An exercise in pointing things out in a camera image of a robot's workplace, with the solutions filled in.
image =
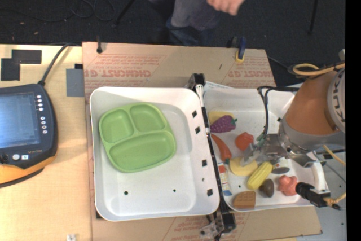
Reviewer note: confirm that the brown cardboard board red print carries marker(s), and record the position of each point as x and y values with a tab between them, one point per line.
158	67

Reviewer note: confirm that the white plastic tray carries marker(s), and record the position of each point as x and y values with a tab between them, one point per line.
251	104
152	192

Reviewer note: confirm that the green divided plate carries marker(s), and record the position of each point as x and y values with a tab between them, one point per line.
135	138

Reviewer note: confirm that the grey oval toy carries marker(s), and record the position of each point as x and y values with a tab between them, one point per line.
280	170

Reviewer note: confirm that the brown waffle biscuit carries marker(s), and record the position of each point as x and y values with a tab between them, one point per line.
244	200

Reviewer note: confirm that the pale yellow toy food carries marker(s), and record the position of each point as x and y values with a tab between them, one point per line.
215	115

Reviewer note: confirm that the yellow corn cob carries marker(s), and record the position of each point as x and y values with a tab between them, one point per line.
259	175

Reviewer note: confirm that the orange red toy pepper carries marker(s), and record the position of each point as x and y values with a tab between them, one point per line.
244	140

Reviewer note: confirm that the white red blue carton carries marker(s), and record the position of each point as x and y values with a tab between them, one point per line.
224	179

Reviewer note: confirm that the yellow crescent toy slice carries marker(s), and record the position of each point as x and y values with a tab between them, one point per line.
239	168

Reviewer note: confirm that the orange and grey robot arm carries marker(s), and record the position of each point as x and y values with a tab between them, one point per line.
307	110

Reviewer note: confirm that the brown toy potato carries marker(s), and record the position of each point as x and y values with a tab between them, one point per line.
268	188

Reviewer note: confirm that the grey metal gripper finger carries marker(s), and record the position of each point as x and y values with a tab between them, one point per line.
248	153
259	155

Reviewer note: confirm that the black cylinder on white bracket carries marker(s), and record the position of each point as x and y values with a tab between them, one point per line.
310	192

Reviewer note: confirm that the pink toy food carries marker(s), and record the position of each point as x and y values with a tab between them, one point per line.
287	184

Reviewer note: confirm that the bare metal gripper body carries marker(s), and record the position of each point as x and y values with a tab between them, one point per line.
277	149

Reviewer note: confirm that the orange carrot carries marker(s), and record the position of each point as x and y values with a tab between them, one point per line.
223	148

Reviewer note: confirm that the purple grapes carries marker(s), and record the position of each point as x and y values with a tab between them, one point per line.
222	124

